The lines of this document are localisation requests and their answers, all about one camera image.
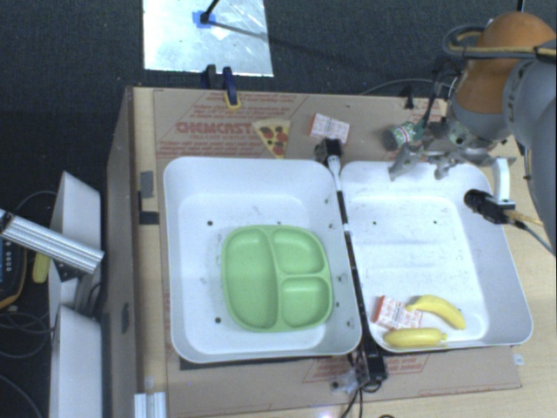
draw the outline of small label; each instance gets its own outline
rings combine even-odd
[[[524,358],[522,354],[513,354],[514,365],[515,366],[523,366],[524,365]]]
[[[399,328],[419,328],[423,313],[407,311],[406,304],[381,296],[372,322],[392,331]]]
[[[310,136],[315,139],[340,139],[343,145],[348,139],[350,125],[337,119],[329,118],[319,113],[315,113],[312,121]]]

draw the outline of green divided plate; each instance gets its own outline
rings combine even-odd
[[[221,261],[228,312],[248,330],[303,330],[331,313],[325,249],[306,229],[240,227],[226,237]]]

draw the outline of cardboard box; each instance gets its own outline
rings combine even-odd
[[[133,416],[136,392],[167,393],[172,418],[230,415],[347,403],[332,382],[350,368],[346,357],[193,366],[169,336],[162,172],[178,156],[270,158],[252,121],[292,121],[287,158],[311,158],[315,112],[351,125],[344,162],[388,160],[380,132],[418,120],[425,100],[404,109],[402,98],[240,93],[229,112],[222,91],[129,88],[108,165],[105,384],[112,416]],[[437,103],[433,119],[443,112]],[[510,347],[389,356],[389,378],[366,401],[520,387]]]

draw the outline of yellow banana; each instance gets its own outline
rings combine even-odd
[[[401,328],[383,336],[393,347],[430,347],[446,340],[446,334],[437,328]]]
[[[434,313],[459,330],[466,328],[466,321],[460,310],[448,300],[441,299],[438,296],[423,295],[413,304],[406,305],[406,309],[408,311],[420,310]]]

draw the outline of white plastic tray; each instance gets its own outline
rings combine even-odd
[[[448,178],[418,164],[410,173],[389,179],[389,163],[352,162],[342,171],[352,243],[368,318],[381,295],[408,302],[435,294],[461,309],[466,329],[456,330],[425,314],[422,327],[447,332],[439,350],[520,344],[532,333],[532,318],[507,239],[496,226],[464,204],[470,189],[490,192],[483,173],[458,165]],[[370,322],[373,338],[386,330]],[[423,351],[424,348],[403,351]]]
[[[178,158],[164,172],[171,337],[193,362],[346,354],[361,325],[331,174],[308,160]],[[240,226],[290,225],[315,233],[332,275],[333,307],[315,328],[256,333],[228,314],[220,253]]]

